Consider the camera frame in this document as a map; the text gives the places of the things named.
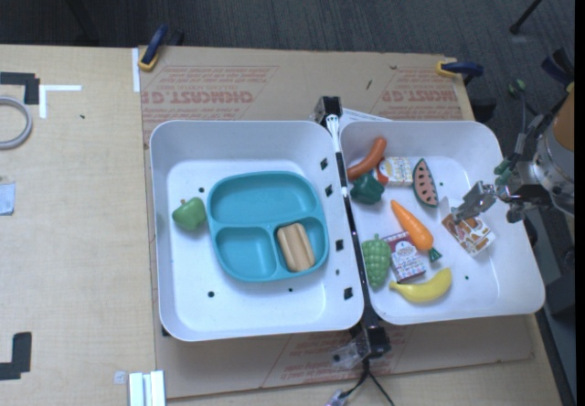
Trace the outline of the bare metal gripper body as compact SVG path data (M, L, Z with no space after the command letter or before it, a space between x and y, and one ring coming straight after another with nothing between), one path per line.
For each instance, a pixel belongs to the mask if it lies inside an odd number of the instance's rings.
M536 208L555 208L566 216L574 217L575 197L573 177L554 164L504 160L495 168L496 195L509 208L506 219L516 223Z

